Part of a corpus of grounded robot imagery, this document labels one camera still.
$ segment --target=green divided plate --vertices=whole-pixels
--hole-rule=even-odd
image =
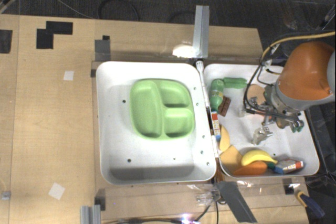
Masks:
[[[188,89],[173,80],[137,81],[130,95],[131,120],[140,135],[170,139],[190,134],[195,128]]]

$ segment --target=yellow banana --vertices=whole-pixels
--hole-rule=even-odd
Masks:
[[[264,162],[272,162],[277,164],[278,161],[272,159],[271,156],[262,150],[252,150],[247,152],[241,159],[241,165],[246,166],[255,161],[264,161]]]

